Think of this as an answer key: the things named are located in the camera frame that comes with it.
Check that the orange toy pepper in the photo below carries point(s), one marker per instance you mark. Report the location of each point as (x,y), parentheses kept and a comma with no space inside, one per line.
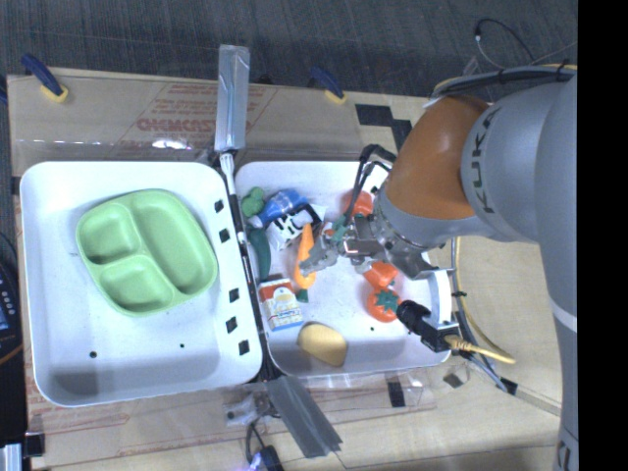
(382,274)

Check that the black and white carton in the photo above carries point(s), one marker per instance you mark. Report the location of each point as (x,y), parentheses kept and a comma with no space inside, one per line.
(287,228)

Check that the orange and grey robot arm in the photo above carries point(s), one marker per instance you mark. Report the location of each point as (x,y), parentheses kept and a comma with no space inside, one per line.
(510,165)

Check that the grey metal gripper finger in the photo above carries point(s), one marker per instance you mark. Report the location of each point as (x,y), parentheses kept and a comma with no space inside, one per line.
(325,241)
(316,259)

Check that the white plastic tray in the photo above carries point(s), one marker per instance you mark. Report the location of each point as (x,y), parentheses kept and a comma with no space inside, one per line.
(338,302)
(54,282)

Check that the red and white carton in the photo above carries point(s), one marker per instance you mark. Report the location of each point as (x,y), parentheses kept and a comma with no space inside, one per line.
(280,304)

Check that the orange toy fruit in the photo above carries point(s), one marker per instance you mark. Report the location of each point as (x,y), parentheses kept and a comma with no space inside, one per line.
(363,204)

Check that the green broccoli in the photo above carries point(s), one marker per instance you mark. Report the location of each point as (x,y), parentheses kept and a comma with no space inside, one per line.
(252,201)

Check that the black cylinder on white bracket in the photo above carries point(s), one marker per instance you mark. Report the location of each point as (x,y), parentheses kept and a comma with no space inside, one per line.
(422,324)

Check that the orange carrot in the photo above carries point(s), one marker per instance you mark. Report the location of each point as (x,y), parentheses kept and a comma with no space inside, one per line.
(303,277)

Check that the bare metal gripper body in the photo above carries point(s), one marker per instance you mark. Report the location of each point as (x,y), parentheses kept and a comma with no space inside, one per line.
(365,243)

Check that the blue and white bottle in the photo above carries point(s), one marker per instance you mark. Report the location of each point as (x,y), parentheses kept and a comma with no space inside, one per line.
(282,204)

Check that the brown cardboard board red print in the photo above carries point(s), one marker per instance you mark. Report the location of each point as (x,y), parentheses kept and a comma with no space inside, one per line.
(122,116)

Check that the dark green cucumber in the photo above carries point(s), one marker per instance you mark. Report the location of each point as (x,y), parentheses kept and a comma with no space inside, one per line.
(261,255)

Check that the orange tomato with green top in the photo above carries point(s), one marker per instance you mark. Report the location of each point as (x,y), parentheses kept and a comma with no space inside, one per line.
(382,304)

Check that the green divided plate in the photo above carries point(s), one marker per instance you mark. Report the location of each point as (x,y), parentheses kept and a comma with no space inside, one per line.
(147,250)

